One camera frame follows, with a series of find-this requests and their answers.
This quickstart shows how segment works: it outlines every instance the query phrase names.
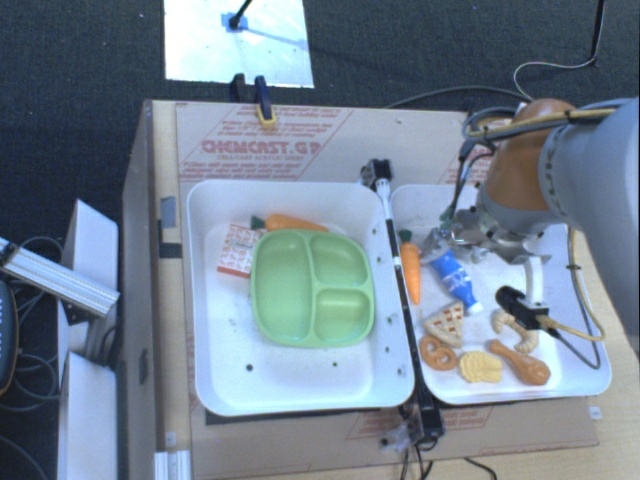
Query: yellow cable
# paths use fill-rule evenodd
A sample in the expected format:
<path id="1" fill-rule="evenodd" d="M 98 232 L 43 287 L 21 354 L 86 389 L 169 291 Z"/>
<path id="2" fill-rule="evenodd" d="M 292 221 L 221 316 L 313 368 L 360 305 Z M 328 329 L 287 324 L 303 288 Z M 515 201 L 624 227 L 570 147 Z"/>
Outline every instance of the yellow cable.
<path id="1" fill-rule="evenodd" d="M 573 228 L 570 229 L 569 231 L 569 240 L 571 241 L 571 252 L 570 252 L 570 256 L 569 256 L 569 261 L 571 262 L 571 265 L 574 267 L 574 270 L 572 270 L 571 275 L 572 276 L 577 276 L 576 274 L 576 253 L 575 253 L 575 239 L 576 239 L 576 233 L 573 230 Z M 578 280 L 576 280 L 575 283 L 576 289 L 578 291 L 578 297 L 580 297 L 580 300 L 582 301 L 585 310 L 587 311 L 587 313 L 589 314 L 589 317 L 591 318 L 591 320 L 593 320 L 593 323 L 595 324 L 595 326 L 597 327 L 598 331 L 600 332 L 600 336 L 592 336 L 590 334 L 586 334 L 582 331 L 578 331 L 577 329 L 573 329 L 572 327 L 568 327 L 564 324 L 561 324 L 560 322 L 554 320 L 553 318 L 546 316 L 546 315 L 540 315 L 538 317 L 536 317 L 536 319 L 538 320 L 538 323 L 543 327 L 543 328 L 547 328 L 547 329 L 558 329 L 560 331 L 565 331 L 568 332 L 570 334 L 573 334 L 575 336 L 578 336 L 580 338 L 584 338 L 585 340 L 589 340 L 589 341 L 604 341 L 606 333 L 604 332 L 604 328 L 602 327 L 602 325 L 600 324 L 600 322 L 598 321 L 598 319 L 595 317 L 595 315 L 593 314 L 593 309 L 591 308 L 591 304 L 589 303 L 589 299 L 587 298 L 586 294 L 584 293 L 584 290 L 582 288 L 582 282 L 578 282 Z"/>
<path id="2" fill-rule="evenodd" d="M 603 109 L 594 109 L 594 110 L 573 110 L 571 112 L 555 112 L 553 114 L 546 114 L 544 116 L 532 117 L 531 119 L 526 119 L 524 121 L 518 121 L 517 123 L 508 124 L 505 126 L 501 126 L 499 128 L 493 128 L 492 130 L 479 130 L 475 132 L 469 132 L 468 136 L 471 138 L 476 137 L 485 137 L 487 134 L 492 135 L 496 133 L 506 132 L 506 131 L 515 131 L 517 132 L 520 128 L 526 128 L 531 125 L 536 124 L 544 124 L 560 121 L 562 123 L 568 123 L 570 121 L 576 119 L 594 119 L 594 118 L 605 118 L 611 114 L 613 114 L 617 109 L 615 108 L 603 108 Z"/>

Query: table surface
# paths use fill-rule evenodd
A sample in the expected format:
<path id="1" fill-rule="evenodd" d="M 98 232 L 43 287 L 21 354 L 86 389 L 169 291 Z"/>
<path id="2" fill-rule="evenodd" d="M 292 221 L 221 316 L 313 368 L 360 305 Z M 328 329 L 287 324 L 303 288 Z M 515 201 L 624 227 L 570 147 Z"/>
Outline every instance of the table surface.
<path id="1" fill-rule="evenodd" d="M 178 193 L 176 173 L 175 142 L 175 103 L 154 102 L 154 149 L 156 163 L 157 194 Z M 165 236 L 167 241 L 180 241 L 179 231 L 176 235 Z M 593 268 L 586 244 L 581 237 L 577 243 L 579 263 L 583 266 L 583 275 L 589 290 L 592 305 L 607 332 L 606 348 L 613 371 L 611 386 L 597 397 L 590 397 L 589 405 L 597 407 L 601 419 L 594 424 L 599 445 L 589 448 L 568 450 L 551 450 L 544 452 L 522 453 L 482 457 L 478 462 L 494 469 L 499 478 L 518 478 L 519 480 L 547 480 L 567 478 L 637 478 L 640 470 L 640 454 L 636 447 L 640 437 L 640 369 L 638 358 L 629 346 L 622 325 L 613 310 L 608 296 Z M 163 305 L 176 307 L 183 304 L 182 286 L 175 283 L 181 278 L 181 262 L 179 260 L 163 261 L 159 267 L 161 286 L 171 288 L 163 291 Z M 172 282 L 162 283 L 163 279 Z M 188 407 L 186 359 L 174 351 L 185 350 L 184 333 L 175 332 L 176 326 L 184 327 L 184 316 L 179 312 L 162 312 L 168 315 L 162 323 L 167 332 L 162 333 L 163 370 L 170 375 L 165 376 L 162 386 L 164 392 L 164 421 L 167 428 L 177 430 L 179 446 L 188 447 L 190 430 L 188 414 L 185 417 L 184 407 Z M 400 477 L 401 466 L 376 466 L 260 477 L 265 480 L 394 480 Z M 437 461 L 429 475 L 434 480 L 465 478 L 485 479 L 487 472 L 474 467 L 468 462 L 457 460 Z M 419 478 L 418 466 L 412 463 L 407 480 Z"/>

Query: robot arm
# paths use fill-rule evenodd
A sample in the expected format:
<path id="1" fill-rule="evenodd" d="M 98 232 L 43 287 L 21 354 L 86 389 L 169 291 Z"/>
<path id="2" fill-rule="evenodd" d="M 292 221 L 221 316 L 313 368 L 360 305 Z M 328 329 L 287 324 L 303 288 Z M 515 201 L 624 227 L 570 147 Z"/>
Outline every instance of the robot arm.
<path id="1" fill-rule="evenodd" d="M 457 243 L 478 244 L 506 261 L 527 256 L 527 240 L 564 222 L 584 232 L 596 268 L 638 352 L 638 98 L 601 122 L 536 130 L 498 147 L 476 207 L 456 212 Z M 513 122 L 572 110 L 538 100 Z"/>

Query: green plate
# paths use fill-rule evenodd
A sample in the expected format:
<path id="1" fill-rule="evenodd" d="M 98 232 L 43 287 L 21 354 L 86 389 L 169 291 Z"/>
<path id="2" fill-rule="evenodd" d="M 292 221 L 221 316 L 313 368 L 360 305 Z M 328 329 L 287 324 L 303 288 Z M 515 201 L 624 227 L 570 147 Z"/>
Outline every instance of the green plate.
<path id="1" fill-rule="evenodd" d="M 373 326 L 369 261 L 362 247 L 344 235 L 272 231 L 254 248 L 251 301 L 258 327 L 277 343 L 353 345 Z"/>

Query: blue clamp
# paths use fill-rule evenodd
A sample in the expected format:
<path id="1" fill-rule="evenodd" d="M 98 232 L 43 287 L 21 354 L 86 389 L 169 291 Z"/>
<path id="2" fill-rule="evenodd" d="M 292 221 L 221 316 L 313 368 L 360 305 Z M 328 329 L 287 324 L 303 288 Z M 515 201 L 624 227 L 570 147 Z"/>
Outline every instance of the blue clamp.
<path id="1" fill-rule="evenodd" d="M 256 103 L 258 103 L 258 118 L 263 126 L 272 126 L 276 122 L 276 115 L 271 107 L 271 98 L 267 82 L 262 75 L 256 77 Z"/>

